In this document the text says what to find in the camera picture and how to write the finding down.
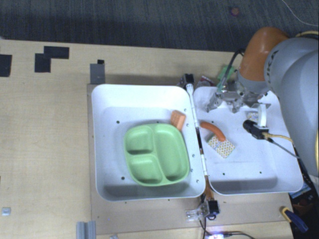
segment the green plate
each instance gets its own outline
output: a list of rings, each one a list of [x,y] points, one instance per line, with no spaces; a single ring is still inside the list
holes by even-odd
[[[189,173],[184,139],[170,124],[147,124],[127,131],[125,158],[131,177],[143,186],[163,186]]]

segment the dark carpet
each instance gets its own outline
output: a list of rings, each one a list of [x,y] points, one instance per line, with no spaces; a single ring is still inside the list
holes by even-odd
[[[285,1],[318,25],[319,0]],[[235,51],[263,26],[318,30],[281,0],[0,0],[0,36],[16,40]]]

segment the white cable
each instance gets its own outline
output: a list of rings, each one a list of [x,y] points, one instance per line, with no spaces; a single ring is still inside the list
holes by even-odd
[[[290,9],[289,5],[288,5],[284,0],[281,0],[281,1],[287,6],[287,8],[288,8],[289,11],[293,14],[293,16],[295,16],[295,18],[296,18],[297,20],[299,20],[301,23],[306,24],[306,25],[309,25],[309,26],[316,26],[316,27],[318,27],[318,25],[310,24],[310,23],[307,23],[307,22],[304,22],[304,21],[300,20],[300,19],[294,14],[293,10]]]

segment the orange toy food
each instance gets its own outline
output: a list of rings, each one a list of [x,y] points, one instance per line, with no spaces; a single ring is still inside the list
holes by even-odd
[[[175,126],[179,131],[181,131],[184,122],[186,119],[186,115],[182,114],[181,112],[175,110],[172,111],[171,116],[170,116],[170,123]]]
[[[223,141],[226,140],[226,137],[223,134],[223,132],[218,127],[216,127],[215,125],[213,125],[211,123],[208,123],[208,122],[202,122],[200,124],[200,126],[202,128],[205,128],[205,129],[208,129],[208,130],[212,131],[217,136],[219,141],[223,142]]]

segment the black tape marking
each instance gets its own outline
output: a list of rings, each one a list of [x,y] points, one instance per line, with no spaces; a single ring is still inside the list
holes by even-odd
[[[0,77],[9,77],[11,73],[12,55],[0,54]]]
[[[45,46],[43,54],[35,54],[35,73],[50,73],[51,58],[69,59],[69,53],[69,47]]]
[[[45,46],[44,57],[69,59],[69,47]]]
[[[35,73],[50,73],[51,72],[51,59],[45,58],[44,54],[35,54],[34,62]]]

